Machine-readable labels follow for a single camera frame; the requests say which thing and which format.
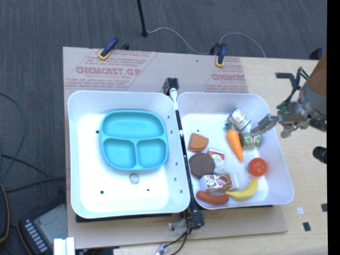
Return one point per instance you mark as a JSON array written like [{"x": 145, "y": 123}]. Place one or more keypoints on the brown round biscuit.
[{"x": 201, "y": 165}]

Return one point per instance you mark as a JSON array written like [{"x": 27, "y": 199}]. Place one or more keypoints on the yellow banana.
[{"x": 245, "y": 192}]

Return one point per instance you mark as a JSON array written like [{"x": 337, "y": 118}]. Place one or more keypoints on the white plastic tray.
[
  {"x": 90, "y": 169},
  {"x": 276, "y": 174}
]

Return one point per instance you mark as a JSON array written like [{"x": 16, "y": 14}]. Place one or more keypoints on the red sausage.
[{"x": 212, "y": 198}]

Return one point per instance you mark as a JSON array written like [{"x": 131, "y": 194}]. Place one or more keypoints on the blue divided plate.
[{"x": 132, "y": 127}]

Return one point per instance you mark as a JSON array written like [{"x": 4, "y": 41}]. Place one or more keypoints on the brown cardboard board red print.
[{"x": 186, "y": 70}]

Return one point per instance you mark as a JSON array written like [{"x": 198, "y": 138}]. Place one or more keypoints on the black cylinder on white bracket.
[{"x": 320, "y": 154}]

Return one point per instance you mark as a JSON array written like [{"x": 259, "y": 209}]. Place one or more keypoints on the orange carrot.
[{"x": 234, "y": 142}]

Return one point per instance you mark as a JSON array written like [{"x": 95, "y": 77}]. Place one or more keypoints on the brown and white carton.
[{"x": 216, "y": 182}]

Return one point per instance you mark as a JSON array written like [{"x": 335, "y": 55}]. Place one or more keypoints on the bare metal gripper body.
[{"x": 297, "y": 118}]

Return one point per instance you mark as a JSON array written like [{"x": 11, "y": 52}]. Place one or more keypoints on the red and white small can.
[{"x": 238, "y": 119}]

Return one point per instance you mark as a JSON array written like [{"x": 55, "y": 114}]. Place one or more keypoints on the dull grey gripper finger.
[
  {"x": 264, "y": 119},
  {"x": 261, "y": 129}
]

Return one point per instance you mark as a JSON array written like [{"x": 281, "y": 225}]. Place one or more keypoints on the orange round fruit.
[{"x": 257, "y": 166}]

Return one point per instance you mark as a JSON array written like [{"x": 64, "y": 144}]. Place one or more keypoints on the thin black and white rod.
[{"x": 181, "y": 131}]

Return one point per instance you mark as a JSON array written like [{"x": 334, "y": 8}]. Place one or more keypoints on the orange waffle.
[{"x": 197, "y": 142}]

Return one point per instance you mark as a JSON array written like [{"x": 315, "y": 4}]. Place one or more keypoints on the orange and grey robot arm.
[{"x": 317, "y": 84}]

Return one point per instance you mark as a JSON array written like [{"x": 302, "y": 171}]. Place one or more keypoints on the white and red carton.
[{"x": 217, "y": 160}]

